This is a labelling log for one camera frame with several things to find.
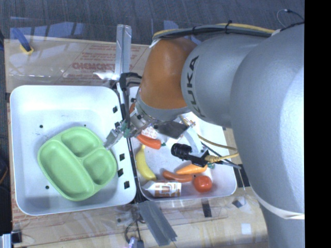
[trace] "red tomato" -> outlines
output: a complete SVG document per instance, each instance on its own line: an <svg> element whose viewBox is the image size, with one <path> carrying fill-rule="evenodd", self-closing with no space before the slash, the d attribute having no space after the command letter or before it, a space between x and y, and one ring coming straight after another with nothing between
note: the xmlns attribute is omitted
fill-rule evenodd
<svg viewBox="0 0 331 248"><path fill-rule="evenodd" d="M208 192L213 186L213 182L209 176L197 176L195 177L193 184L194 188L200 193Z"/></svg>

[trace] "green divided plate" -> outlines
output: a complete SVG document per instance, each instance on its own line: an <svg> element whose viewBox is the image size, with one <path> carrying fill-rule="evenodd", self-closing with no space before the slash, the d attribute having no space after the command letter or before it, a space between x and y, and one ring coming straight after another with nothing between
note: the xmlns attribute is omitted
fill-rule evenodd
<svg viewBox="0 0 331 248"><path fill-rule="evenodd" d="M114 156L86 127L73 127L45 142L38 163L63 197L81 201L93 196L116 174Z"/></svg>

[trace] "carrot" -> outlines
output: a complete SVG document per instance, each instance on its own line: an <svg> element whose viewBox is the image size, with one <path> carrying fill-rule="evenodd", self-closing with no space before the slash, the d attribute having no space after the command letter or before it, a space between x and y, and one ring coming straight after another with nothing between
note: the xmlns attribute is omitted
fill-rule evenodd
<svg viewBox="0 0 331 248"><path fill-rule="evenodd" d="M167 170L163 171L162 175L167 180L176 180L181 183L190 182L193 179L192 175L178 175Z"/></svg>
<svg viewBox="0 0 331 248"><path fill-rule="evenodd" d="M149 138L143 134L139 134L137 139L144 145L153 148L153 149L160 149L161 148L161 141L158 139Z"/></svg>
<svg viewBox="0 0 331 248"><path fill-rule="evenodd" d="M179 170L176 171L176 174L186 175L186 174L199 174L207 170L208 165L206 164L204 167L197 166L195 164L189 164Z"/></svg>

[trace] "white cable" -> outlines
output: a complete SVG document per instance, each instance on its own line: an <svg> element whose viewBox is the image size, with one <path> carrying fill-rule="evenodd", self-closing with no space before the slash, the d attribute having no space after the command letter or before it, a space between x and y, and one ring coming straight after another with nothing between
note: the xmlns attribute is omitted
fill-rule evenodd
<svg viewBox="0 0 331 248"><path fill-rule="evenodd" d="M271 213L279 216L282 219L285 220L304 220L305 219L305 214L304 213L297 213L297 212L292 212L292 211L287 211L283 209L279 209L274 207L273 205L269 204L268 202L264 201L251 187L255 196L257 197L257 200L259 203L265 207L267 210L269 210Z"/></svg>
<svg viewBox="0 0 331 248"><path fill-rule="evenodd" d="M281 31L281 29L277 29L277 30L275 30L274 33L271 34L271 36L273 36L273 35L275 35L275 34L277 34L277 33L280 33L280 31Z"/></svg>
<svg viewBox="0 0 331 248"><path fill-rule="evenodd" d="M283 27L286 27L286 26L280 21L280 19L279 19L279 13L280 13L281 11L287 12L288 10L287 10L287 9L280 9L280 10L278 10L278 12L277 12L277 20L278 20L278 22L279 22Z"/></svg>
<svg viewBox="0 0 331 248"><path fill-rule="evenodd" d="M161 39L155 39L152 41L151 45L149 45L149 48L153 47L156 43L158 43Z"/></svg>

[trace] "yellow banana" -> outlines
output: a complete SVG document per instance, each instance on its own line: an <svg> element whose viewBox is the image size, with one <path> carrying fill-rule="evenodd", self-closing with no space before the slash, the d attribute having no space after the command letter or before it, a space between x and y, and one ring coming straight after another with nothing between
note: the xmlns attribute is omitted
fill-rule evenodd
<svg viewBox="0 0 331 248"><path fill-rule="evenodd" d="M148 167L145 159L145 145L142 145L140 150L136 154L136 163L139 173L147 180L156 180L155 174Z"/></svg>

